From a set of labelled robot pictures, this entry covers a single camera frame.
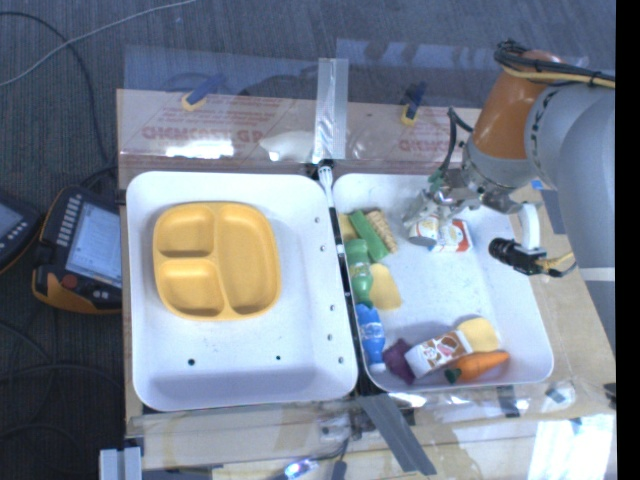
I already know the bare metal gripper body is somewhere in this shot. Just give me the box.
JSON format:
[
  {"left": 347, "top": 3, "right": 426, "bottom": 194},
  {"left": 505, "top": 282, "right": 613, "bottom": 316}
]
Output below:
[{"left": 430, "top": 169, "right": 524, "bottom": 216}]

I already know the white and red carton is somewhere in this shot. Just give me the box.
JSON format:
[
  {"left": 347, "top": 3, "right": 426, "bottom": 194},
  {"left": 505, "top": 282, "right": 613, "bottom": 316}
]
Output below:
[{"left": 408, "top": 216, "right": 475, "bottom": 255}]

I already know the green rectangular block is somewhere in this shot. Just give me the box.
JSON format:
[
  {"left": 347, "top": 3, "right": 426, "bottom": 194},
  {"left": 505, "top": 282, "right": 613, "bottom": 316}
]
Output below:
[{"left": 347, "top": 209, "right": 391, "bottom": 264}]

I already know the white plastic tray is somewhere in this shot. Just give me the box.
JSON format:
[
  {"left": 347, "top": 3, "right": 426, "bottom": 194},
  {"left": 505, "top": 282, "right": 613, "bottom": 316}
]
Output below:
[
  {"left": 331, "top": 172, "right": 556, "bottom": 395},
  {"left": 124, "top": 169, "right": 360, "bottom": 413}
]

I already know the small yellow flat piece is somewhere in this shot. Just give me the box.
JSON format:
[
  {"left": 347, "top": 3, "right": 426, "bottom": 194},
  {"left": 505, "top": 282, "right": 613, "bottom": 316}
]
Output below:
[{"left": 337, "top": 212, "right": 359, "bottom": 245}]

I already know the yellow flat slice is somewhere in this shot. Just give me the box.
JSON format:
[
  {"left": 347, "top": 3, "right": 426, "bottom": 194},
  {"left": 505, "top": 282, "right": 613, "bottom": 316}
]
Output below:
[{"left": 368, "top": 262, "right": 403, "bottom": 312}]

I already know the green bottle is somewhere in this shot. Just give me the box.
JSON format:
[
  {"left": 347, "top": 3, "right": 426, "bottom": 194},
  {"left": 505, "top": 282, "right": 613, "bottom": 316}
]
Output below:
[{"left": 344, "top": 237, "right": 376, "bottom": 306}]

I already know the pale yellow rounded piece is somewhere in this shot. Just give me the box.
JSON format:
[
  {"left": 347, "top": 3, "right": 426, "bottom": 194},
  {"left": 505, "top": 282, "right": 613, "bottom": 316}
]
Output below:
[{"left": 456, "top": 316, "right": 502, "bottom": 355}]

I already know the white and brown carton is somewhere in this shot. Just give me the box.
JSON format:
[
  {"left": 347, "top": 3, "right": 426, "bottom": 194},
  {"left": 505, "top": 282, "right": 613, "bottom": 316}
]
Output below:
[{"left": 403, "top": 329, "right": 475, "bottom": 381}]

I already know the blue bottle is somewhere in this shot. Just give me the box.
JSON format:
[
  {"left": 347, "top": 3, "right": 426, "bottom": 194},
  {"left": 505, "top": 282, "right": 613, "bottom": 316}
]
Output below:
[{"left": 354, "top": 302, "right": 388, "bottom": 375}]

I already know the orange carrot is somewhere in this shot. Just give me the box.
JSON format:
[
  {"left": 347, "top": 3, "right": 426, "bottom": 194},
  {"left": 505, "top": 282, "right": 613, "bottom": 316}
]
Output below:
[{"left": 443, "top": 349, "right": 512, "bottom": 386}]

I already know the brown cardboard board red print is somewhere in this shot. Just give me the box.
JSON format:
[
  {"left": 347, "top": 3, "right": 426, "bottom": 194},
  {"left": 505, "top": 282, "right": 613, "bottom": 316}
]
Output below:
[{"left": 115, "top": 87, "right": 617, "bottom": 471}]

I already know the yellow divided plate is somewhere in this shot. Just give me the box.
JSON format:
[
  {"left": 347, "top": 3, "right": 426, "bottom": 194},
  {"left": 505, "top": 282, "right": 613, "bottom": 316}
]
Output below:
[{"left": 151, "top": 200, "right": 282, "bottom": 323}]

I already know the black cylinder on white bracket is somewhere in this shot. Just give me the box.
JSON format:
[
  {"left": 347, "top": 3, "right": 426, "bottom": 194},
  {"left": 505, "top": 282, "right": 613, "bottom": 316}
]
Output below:
[{"left": 488, "top": 201, "right": 549, "bottom": 277}]

